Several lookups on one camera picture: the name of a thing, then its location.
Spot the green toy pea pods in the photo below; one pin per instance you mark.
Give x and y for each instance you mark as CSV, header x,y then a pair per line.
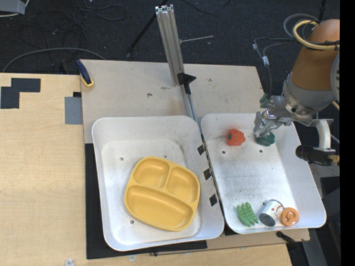
x,y
247,215

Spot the dark green toy vegetable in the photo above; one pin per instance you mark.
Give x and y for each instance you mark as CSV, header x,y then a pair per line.
x,y
266,141

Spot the orange toy doughnut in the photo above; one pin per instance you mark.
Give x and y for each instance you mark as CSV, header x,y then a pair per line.
x,y
289,216

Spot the orange toy bell pepper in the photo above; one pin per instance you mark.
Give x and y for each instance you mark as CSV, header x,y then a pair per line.
x,y
235,138

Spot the white plastic tray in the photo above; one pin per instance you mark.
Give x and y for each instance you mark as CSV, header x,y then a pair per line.
x,y
116,137
258,176

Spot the yellow divided plate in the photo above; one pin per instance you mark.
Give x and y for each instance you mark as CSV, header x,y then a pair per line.
x,y
161,195

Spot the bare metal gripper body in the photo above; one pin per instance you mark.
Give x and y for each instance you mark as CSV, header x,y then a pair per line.
x,y
280,112

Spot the black cylinder on white bracket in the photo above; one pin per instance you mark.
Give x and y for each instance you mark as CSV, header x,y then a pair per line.
x,y
316,155

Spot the black block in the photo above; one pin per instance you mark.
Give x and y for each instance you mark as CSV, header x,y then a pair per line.
x,y
185,79

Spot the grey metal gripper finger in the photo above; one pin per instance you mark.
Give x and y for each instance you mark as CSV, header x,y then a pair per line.
x,y
269,129
259,125

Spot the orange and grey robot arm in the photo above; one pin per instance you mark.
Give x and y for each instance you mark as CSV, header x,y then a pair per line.
x,y
314,62

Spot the pale flat board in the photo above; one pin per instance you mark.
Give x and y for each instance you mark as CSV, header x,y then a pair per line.
x,y
133,93

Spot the small white can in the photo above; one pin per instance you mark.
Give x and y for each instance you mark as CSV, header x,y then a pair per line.
x,y
270,212

